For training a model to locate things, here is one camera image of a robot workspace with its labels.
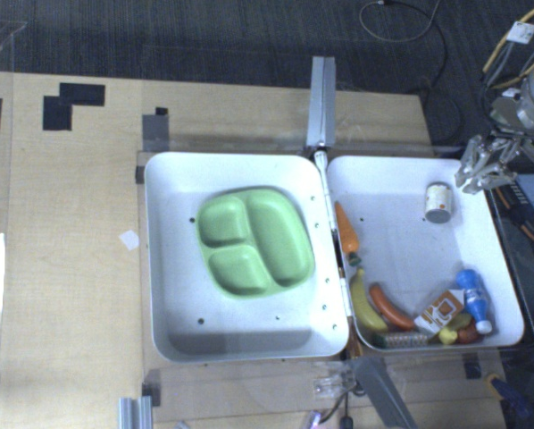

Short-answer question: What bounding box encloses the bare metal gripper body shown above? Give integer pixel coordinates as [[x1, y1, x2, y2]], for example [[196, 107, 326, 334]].
[[488, 96, 534, 169]]

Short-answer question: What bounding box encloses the white can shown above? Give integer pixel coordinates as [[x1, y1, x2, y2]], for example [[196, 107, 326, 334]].
[[423, 182, 455, 224]]

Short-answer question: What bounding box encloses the white plastic tray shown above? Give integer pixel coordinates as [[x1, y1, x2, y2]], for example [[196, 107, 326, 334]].
[[326, 155, 526, 353], [143, 151, 351, 365]]

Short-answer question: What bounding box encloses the blue and white bottle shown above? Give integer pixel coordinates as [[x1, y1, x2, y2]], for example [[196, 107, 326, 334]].
[[455, 268, 494, 336]]

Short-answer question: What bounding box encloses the orange carrot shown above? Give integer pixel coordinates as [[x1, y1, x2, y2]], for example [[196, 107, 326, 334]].
[[333, 200, 363, 268]]

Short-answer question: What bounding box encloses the white and orange carton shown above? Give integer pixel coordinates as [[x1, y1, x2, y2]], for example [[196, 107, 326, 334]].
[[413, 288, 467, 336]]

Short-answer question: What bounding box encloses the thin black and white rod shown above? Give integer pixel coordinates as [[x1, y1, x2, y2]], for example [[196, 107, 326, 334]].
[[313, 149, 354, 317]]

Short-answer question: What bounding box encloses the orange-red sausage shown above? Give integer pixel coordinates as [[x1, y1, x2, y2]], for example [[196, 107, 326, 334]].
[[368, 282, 417, 332]]

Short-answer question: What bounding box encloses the red toy food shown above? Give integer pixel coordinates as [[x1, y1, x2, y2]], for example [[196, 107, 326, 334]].
[[455, 319, 481, 345]]

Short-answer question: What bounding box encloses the yellow toy fruit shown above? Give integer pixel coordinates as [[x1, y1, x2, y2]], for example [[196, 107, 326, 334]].
[[438, 312, 474, 346]]

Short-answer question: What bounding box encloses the yellow banana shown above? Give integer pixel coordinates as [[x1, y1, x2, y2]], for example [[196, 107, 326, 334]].
[[348, 267, 390, 334]]

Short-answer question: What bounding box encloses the green and grey packet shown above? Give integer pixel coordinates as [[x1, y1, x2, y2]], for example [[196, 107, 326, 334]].
[[372, 331, 430, 350]]

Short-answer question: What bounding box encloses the green divided plate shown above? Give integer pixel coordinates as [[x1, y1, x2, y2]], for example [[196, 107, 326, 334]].
[[195, 186, 317, 304]]

